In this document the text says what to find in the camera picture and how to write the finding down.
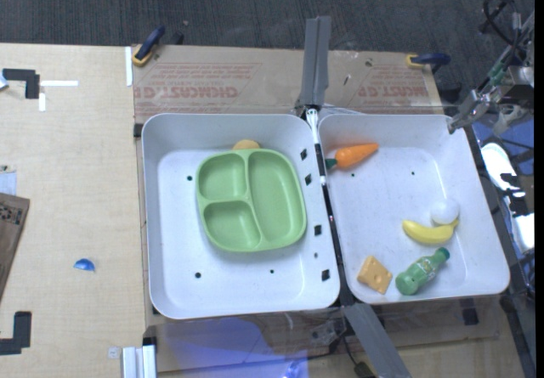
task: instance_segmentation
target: bottle label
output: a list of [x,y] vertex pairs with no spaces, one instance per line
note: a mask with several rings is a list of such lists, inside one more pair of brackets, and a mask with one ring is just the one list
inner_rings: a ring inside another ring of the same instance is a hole
[[422,260],[418,261],[416,265],[427,275],[427,281],[430,281],[436,277],[436,272],[434,271],[433,265],[428,259],[423,258]]

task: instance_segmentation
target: white ball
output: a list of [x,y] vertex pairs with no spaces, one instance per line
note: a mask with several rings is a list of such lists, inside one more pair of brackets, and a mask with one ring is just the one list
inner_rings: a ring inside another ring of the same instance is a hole
[[431,206],[431,219],[437,224],[453,223],[459,217],[459,205],[451,198],[435,201]]

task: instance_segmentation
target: toy banana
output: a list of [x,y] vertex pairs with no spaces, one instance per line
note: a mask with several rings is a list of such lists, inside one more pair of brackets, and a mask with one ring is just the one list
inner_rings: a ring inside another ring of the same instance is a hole
[[402,228],[405,233],[412,239],[422,242],[423,244],[440,244],[446,242],[452,235],[453,230],[459,220],[438,227],[425,227],[420,223],[405,220],[402,222]]

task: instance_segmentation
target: wooden table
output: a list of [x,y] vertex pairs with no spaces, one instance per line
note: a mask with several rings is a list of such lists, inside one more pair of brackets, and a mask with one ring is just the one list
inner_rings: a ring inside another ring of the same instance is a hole
[[[44,88],[45,111],[37,100],[24,99],[20,82],[0,92],[0,163],[16,168],[17,194],[31,200],[0,303],[0,338],[12,336],[15,312],[32,312],[31,346],[0,357],[0,375],[118,377],[116,348],[141,346],[145,330],[146,256],[126,50],[1,46],[0,68],[33,69],[42,82],[78,86]],[[95,263],[94,272],[73,268],[82,257]],[[414,376],[521,376],[506,318],[499,314],[495,338],[402,348],[400,355]],[[313,377],[353,376],[345,355],[312,360],[308,367]],[[175,375],[245,376],[251,370]]]

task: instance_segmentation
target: light wood surface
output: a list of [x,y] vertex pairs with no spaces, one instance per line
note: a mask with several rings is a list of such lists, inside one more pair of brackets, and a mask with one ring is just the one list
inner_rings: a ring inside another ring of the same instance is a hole
[[[31,347],[0,357],[2,377],[118,377],[110,347],[144,331],[133,95],[123,48],[2,44],[2,68],[33,69],[46,111],[21,83],[0,92],[0,159],[31,200],[0,303],[0,337],[32,312]],[[86,257],[94,273],[73,268]]]

